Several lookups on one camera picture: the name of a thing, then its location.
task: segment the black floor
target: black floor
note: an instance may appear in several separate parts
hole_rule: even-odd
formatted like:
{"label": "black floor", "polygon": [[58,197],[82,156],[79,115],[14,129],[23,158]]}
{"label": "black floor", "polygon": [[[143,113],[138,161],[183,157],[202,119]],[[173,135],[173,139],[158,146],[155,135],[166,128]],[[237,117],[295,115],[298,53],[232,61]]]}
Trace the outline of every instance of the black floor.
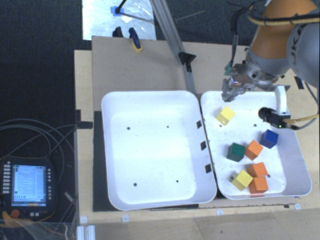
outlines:
{"label": "black floor", "polygon": [[[229,22],[238,7],[226,0],[167,1],[176,18],[205,10],[177,23],[183,41],[231,44]],[[247,5],[251,0],[232,1]],[[312,1],[319,7],[320,0]],[[239,44],[248,45],[256,26],[245,17],[238,26]],[[157,37],[162,39],[158,28]],[[90,49],[91,42],[82,40],[82,0],[0,0],[0,123],[27,118],[53,127],[75,124],[73,54]],[[0,131],[0,157],[32,136],[27,129]],[[50,222],[73,219],[73,208],[64,216],[70,206],[64,193],[76,198],[74,157],[63,145],[65,171]],[[14,155],[44,156],[46,152],[47,144],[39,138]],[[53,158],[57,171],[62,166],[60,155],[57,151]]]}

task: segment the block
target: block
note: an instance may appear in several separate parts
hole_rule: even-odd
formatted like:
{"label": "block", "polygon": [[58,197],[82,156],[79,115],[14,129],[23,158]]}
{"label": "block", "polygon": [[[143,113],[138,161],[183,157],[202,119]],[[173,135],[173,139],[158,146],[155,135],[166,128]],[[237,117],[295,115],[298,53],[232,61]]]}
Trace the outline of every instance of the block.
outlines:
{"label": "block", "polygon": [[251,141],[251,143],[246,147],[244,154],[250,158],[251,160],[257,158],[259,154],[261,153],[262,149],[264,147],[261,146],[258,142],[255,140]]}
{"label": "block", "polygon": [[231,181],[231,183],[240,191],[244,190],[250,182],[253,180],[253,177],[249,175],[245,170],[240,171],[240,173]]}
{"label": "block", "polygon": [[216,119],[223,124],[224,126],[234,117],[236,113],[231,110],[228,106],[225,106],[224,109],[216,116]]}
{"label": "block", "polygon": [[279,135],[272,130],[266,130],[261,136],[260,144],[271,149],[277,144],[278,136]]}
{"label": "block", "polygon": [[265,177],[254,177],[249,184],[249,189],[251,194],[262,194],[266,192],[269,189],[267,179]]}
{"label": "block", "polygon": [[228,148],[228,154],[226,155],[226,158],[239,162],[245,156],[245,149],[245,146],[232,143],[232,145]]}
{"label": "block", "polygon": [[252,177],[264,177],[268,175],[268,171],[263,162],[251,165],[246,171]]}

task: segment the orange cube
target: orange cube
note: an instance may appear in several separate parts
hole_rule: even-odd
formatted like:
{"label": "orange cube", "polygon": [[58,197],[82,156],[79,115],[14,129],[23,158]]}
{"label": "orange cube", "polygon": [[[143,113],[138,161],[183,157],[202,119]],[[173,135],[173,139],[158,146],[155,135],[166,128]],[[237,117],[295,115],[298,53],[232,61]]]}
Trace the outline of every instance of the orange cube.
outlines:
{"label": "orange cube", "polygon": [[264,147],[261,146],[258,142],[255,140],[251,141],[251,143],[246,147],[244,154],[250,158],[251,160],[257,158],[259,154],[261,153],[262,149]]}
{"label": "orange cube", "polygon": [[251,165],[246,171],[252,177],[263,177],[268,175],[267,169],[263,162]]}
{"label": "orange cube", "polygon": [[249,184],[251,194],[262,194],[266,192],[269,187],[265,177],[254,177]]}

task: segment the green cube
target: green cube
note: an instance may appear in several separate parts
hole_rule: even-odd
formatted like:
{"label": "green cube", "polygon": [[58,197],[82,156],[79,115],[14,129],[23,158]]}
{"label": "green cube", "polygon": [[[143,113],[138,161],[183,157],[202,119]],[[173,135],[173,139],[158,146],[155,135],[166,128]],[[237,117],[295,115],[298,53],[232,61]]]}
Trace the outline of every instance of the green cube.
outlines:
{"label": "green cube", "polygon": [[246,147],[243,145],[232,143],[232,145],[228,148],[228,154],[226,158],[239,162],[245,156],[245,149]]}

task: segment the wooden table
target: wooden table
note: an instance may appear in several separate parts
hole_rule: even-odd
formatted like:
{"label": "wooden table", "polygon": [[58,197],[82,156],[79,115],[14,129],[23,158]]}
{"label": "wooden table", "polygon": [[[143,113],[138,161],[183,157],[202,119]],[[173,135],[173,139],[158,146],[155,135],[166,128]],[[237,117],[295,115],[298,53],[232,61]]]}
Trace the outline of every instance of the wooden table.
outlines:
{"label": "wooden table", "polygon": [[[76,50],[74,52],[76,109],[81,110],[82,121],[94,121],[94,109],[97,110],[100,107],[99,99],[101,99],[101,94],[112,91],[115,85],[114,81],[117,81],[117,91],[150,90],[152,87],[154,87],[155,90],[186,89],[184,78],[180,80],[180,77],[183,77],[182,66],[175,63],[166,42],[144,40],[142,41],[144,50],[136,54],[131,52],[131,41],[128,39],[94,37],[92,42],[92,51]],[[231,56],[231,46],[188,42],[183,43],[183,45],[186,52],[197,55],[197,58],[192,62],[192,71],[198,96],[210,90],[220,91],[223,78],[225,77],[223,75],[224,67],[229,62]],[[244,49],[245,47],[243,46],[238,47],[238,52],[235,57],[236,62],[240,63],[245,58]],[[139,56],[139,60],[137,60],[136,63],[130,63],[130,58],[117,58],[119,53]],[[105,64],[103,66],[100,65],[100,68],[96,66],[96,63],[93,63],[93,58],[97,60],[99,56],[104,57],[105,61]],[[143,70],[155,71],[153,71],[153,73],[151,72],[151,74],[144,74],[142,82],[139,72],[142,71],[141,67],[144,67],[145,61],[148,61],[148,67],[145,67]],[[176,80],[168,83],[168,81],[163,82],[163,79],[157,78],[157,76],[160,77],[161,74],[171,66],[173,73],[171,72],[170,74],[173,75],[170,77],[176,77]],[[98,92],[101,92],[100,96],[94,95],[94,92],[97,92],[96,90],[94,91],[94,82],[97,82],[97,80],[94,81],[94,77],[97,77],[97,75],[95,75],[97,72],[93,72],[93,68],[98,71],[101,76],[104,76],[100,79],[104,86],[102,86],[101,89],[99,89],[100,87],[98,88]],[[128,74],[128,69],[136,71],[137,74]],[[291,88],[287,92],[287,104],[293,118],[314,115],[317,112],[316,103],[311,98],[309,92],[306,89],[298,90],[294,81],[294,73],[291,70],[286,74],[286,77],[279,80],[278,83],[291,85]],[[256,224],[257,220],[265,220],[268,225],[270,224],[274,227],[274,230],[278,230],[279,234],[288,234],[287,236],[290,237],[288,239],[296,239],[296,237],[299,236],[297,232],[296,234],[288,232],[293,229],[298,232],[303,231],[302,225],[300,225],[300,227],[298,226],[300,219],[307,220],[309,225],[315,225],[315,223],[320,220],[319,121],[306,129],[297,131],[296,135],[312,180],[312,190],[307,196],[298,198],[270,197],[237,201],[215,199],[209,203],[200,204],[197,209],[158,211],[145,209],[135,211],[93,212],[94,130],[78,129],[76,147],[78,212],[80,221],[83,224],[97,225],[98,235],[100,233],[102,235],[110,234],[109,236],[111,238],[112,236],[120,237],[121,234],[121,239],[148,239],[144,238],[141,232],[150,230],[150,232],[153,232],[156,236],[163,232],[162,229],[168,227],[172,229],[172,232],[181,232],[182,229],[178,225],[184,225],[183,228],[187,227],[187,230],[179,236],[180,238],[178,236],[171,238],[172,235],[168,234],[167,238],[160,237],[159,239],[220,239],[219,237],[222,236],[226,237],[224,239],[228,239],[227,235],[223,234],[224,230],[227,231],[225,227],[221,230],[222,233],[217,233],[216,238],[213,238],[214,234],[209,234],[207,236],[208,238],[206,238],[202,231],[203,226],[206,228],[206,232],[208,232],[208,230],[213,230],[212,227],[217,220],[222,226],[221,228],[223,228],[221,224],[222,221],[226,220],[230,224],[239,225],[239,223],[243,222],[243,218],[247,218],[248,223],[243,222],[243,225],[239,226],[240,228],[244,227],[246,228],[245,230],[249,230],[250,232],[250,221]],[[300,205],[301,210],[295,210],[295,204],[297,203]],[[225,215],[223,219],[217,216],[217,214],[221,214],[221,211]],[[123,215],[129,215],[130,226],[127,225],[124,227],[121,223]],[[266,236],[266,231],[263,231],[263,229],[265,227],[262,225],[257,227],[262,230],[260,239],[264,239],[263,237]],[[316,224],[312,226],[311,229],[309,228],[307,232],[311,234],[311,236],[315,236],[314,234],[320,233],[318,228],[319,225]]]}

